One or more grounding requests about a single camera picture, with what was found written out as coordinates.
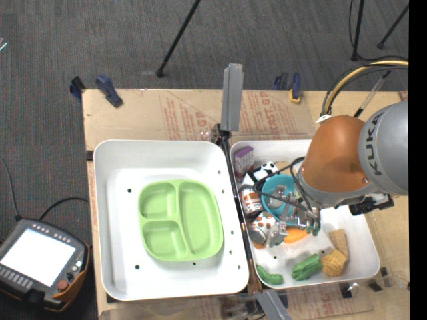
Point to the green divided plate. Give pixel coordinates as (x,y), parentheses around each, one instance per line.
(197,218)

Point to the small can with orange label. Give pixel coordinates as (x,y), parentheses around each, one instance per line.
(251,202)

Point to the green leafy vegetable toy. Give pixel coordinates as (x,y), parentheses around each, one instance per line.
(305,267)

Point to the brown cardboard board red print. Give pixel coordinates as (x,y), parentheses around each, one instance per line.
(140,118)

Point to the white plastic tray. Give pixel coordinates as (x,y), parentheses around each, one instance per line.
(120,212)
(343,218)

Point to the orange carrot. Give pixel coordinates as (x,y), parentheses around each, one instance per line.
(295,236)

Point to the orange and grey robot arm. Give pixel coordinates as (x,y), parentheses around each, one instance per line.
(337,155)

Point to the green pea pod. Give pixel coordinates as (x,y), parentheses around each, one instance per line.
(270,276)

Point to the tan waffle cone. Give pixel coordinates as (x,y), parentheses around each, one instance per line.
(339,240)

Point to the yellow corn cob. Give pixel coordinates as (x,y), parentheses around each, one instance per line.
(333,262)

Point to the purple and white carton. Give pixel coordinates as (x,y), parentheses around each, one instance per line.
(243,160)

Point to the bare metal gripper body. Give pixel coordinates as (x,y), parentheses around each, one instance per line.
(302,215)

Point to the black tripod stand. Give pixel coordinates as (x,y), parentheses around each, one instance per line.
(181,32)
(359,22)

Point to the small can with tomato print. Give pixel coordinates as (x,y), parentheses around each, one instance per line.
(262,227)

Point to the black and white cow toy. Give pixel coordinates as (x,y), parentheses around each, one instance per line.
(265,170)

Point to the small white carton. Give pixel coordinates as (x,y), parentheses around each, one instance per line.
(247,181)

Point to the blue bowl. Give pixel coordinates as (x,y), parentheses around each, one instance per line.
(272,185)

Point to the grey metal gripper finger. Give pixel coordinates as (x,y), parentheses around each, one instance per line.
(277,236)
(279,201)

